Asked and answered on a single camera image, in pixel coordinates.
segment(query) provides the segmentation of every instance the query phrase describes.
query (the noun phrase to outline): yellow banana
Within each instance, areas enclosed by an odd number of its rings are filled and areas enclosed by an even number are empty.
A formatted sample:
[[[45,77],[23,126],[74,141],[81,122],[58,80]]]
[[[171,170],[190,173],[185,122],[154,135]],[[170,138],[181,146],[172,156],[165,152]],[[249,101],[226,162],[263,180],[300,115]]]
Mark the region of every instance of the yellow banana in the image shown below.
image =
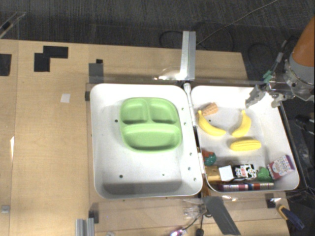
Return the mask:
[[[242,118],[241,125],[232,133],[232,136],[234,137],[245,136],[247,132],[249,131],[249,129],[251,128],[251,124],[252,124],[251,118],[249,118],[249,116],[246,115],[245,110],[242,111],[242,114],[243,114],[243,118]]]
[[[198,124],[199,126],[202,128],[203,131],[205,131],[206,133],[208,133],[209,135],[212,136],[222,136],[226,133],[225,130],[217,128],[217,127],[213,127],[202,115],[202,111],[199,110],[198,111]]]
[[[236,141],[230,145],[230,149],[233,151],[248,151],[259,148],[261,148],[261,142],[254,139]]]

